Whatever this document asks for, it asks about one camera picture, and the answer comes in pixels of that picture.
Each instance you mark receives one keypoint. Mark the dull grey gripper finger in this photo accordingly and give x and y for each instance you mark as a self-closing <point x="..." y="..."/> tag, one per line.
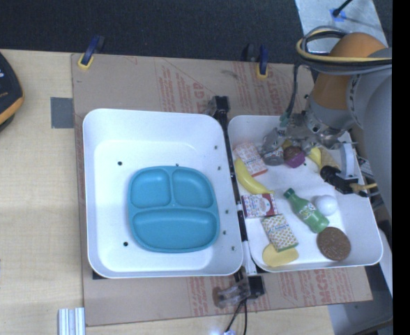
<point x="304" y="147"/>
<point x="273" y="140"/>

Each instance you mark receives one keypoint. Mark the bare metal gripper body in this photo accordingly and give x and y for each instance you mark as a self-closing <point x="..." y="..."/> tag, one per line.
<point x="297" y="127"/>

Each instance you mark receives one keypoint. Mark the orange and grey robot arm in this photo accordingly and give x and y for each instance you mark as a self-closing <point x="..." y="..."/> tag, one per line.
<point x="334" y="89"/>

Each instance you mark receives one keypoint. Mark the small silver can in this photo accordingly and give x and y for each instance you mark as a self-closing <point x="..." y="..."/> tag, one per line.
<point x="274" y="157"/>

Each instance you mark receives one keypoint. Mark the pale yellow cone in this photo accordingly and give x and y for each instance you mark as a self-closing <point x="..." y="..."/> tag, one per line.
<point x="328" y="158"/>

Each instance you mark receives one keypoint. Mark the orange and white carton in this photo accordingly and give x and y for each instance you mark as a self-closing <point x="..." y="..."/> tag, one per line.
<point x="252" y="159"/>

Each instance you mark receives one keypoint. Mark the yellow banana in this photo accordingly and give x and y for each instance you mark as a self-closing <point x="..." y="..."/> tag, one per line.
<point x="248" y="181"/>

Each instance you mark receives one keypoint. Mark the white egg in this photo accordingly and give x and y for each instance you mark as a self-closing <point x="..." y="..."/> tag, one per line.
<point x="325" y="205"/>

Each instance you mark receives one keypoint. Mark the green bottle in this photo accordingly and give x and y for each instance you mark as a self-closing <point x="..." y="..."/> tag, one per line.
<point x="307" y="213"/>

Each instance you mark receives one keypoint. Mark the red and white carton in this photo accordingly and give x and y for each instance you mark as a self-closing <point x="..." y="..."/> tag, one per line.
<point x="259" y="205"/>

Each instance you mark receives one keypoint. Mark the white plastic tray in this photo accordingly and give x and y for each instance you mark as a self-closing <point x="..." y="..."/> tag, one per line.
<point x="351" y="222"/>
<point x="114" y="201"/>

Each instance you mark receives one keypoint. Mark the yellow and orange carton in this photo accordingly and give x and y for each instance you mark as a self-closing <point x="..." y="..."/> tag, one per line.
<point x="280" y="234"/>

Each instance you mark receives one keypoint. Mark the brown round biscuit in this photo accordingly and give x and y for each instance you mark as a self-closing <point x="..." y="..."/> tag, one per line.
<point x="334" y="243"/>

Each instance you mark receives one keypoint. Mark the yellow flat toy piece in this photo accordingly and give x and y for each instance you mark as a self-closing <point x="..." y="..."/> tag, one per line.
<point x="278" y="258"/>

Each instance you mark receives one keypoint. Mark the blue divided plate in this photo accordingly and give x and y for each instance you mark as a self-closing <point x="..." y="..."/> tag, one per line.
<point x="173" y="218"/>

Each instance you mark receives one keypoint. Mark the brown cardboard board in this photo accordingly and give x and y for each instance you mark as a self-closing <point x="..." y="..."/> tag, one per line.
<point x="128" y="82"/>

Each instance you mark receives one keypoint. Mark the black cylinder on white bracket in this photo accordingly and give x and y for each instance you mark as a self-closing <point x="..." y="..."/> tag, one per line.
<point x="334" y="177"/>

